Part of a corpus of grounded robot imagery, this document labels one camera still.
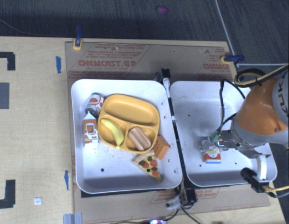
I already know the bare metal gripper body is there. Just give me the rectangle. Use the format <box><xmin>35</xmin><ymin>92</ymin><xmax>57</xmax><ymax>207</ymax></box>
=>
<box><xmin>214</xmin><ymin>129</ymin><xmax>241</xmax><ymax>152</ymax></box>

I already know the small orange and white carton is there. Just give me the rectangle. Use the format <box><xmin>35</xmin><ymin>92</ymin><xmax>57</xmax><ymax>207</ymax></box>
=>
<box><xmin>203</xmin><ymin>148</ymin><xmax>222</xmax><ymax>164</ymax></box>

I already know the white plastic tray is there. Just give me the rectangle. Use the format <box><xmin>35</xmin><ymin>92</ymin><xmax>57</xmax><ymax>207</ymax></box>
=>
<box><xmin>70</xmin><ymin>78</ymin><xmax>183</xmax><ymax>195</ymax></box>
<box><xmin>169</xmin><ymin>80</ymin><xmax>278</xmax><ymax>188</ymax></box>

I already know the thin black and white rod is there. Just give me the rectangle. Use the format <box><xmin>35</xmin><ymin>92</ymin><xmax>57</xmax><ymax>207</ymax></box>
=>
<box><xmin>162</xmin><ymin>77</ymin><xmax>190</xmax><ymax>187</ymax></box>

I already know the orange biscuit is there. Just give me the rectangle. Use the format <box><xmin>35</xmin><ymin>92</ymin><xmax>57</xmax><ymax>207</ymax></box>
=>
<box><xmin>153</xmin><ymin>135</ymin><xmax>171</xmax><ymax>161</ymax></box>

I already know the pizza slice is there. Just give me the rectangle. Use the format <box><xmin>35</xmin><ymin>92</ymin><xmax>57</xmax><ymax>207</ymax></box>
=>
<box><xmin>132</xmin><ymin>153</ymin><xmax>163</xmax><ymax>183</ymax></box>

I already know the brown sausage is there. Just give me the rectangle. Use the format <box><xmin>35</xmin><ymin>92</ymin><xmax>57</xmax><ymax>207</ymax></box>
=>
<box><xmin>127</xmin><ymin>126</ymin><xmax>152</xmax><ymax>152</ymax></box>

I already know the yellow divided plate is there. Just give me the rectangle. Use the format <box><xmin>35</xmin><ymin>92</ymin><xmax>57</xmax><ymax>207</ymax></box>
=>
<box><xmin>96</xmin><ymin>93</ymin><xmax>161</xmax><ymax>154</ymax></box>

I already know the yellow banana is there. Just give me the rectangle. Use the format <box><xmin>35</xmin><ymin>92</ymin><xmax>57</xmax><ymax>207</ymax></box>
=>
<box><xmin>100</xmin><ymin>118</ymin><xmax>125</xmax><ymax>150</ymax></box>

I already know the brown cardboard board red print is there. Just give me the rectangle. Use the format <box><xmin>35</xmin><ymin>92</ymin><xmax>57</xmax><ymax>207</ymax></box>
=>
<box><xmin>65</xmin><ymin>41</ymin><xmax>271</xmax><ymax>222</ymax></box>

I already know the tall orange and white carton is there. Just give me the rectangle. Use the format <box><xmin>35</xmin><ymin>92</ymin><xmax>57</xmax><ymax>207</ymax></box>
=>
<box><xmin>82</xmin><ymin>112</ymin><xmax>99</xmax><ymax>149</ymax></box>

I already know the orange and white can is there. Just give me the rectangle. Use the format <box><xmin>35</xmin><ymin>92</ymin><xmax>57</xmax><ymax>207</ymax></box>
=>
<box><xmin>84</xmin><ymin>93</ymin><xmax>105</xmax><ymax>119</ymax></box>

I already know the black cylinder on white bracket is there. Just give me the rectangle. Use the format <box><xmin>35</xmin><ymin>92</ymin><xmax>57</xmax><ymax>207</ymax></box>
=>
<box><xmin>240</xmin><ymin>154</ymin><xmax>270</xmax><ymax>193</ymax></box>

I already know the black block with thin wires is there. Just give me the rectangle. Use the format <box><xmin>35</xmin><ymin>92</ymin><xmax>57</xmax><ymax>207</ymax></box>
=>
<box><xmin>183</xmin><ymin>183</ymin><xmax>198</xmax><ymax>205</ymax></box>
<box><xmin>155</xmin><ymin>68</ymin><xmax>171</xmax><ymax>83</ymax></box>

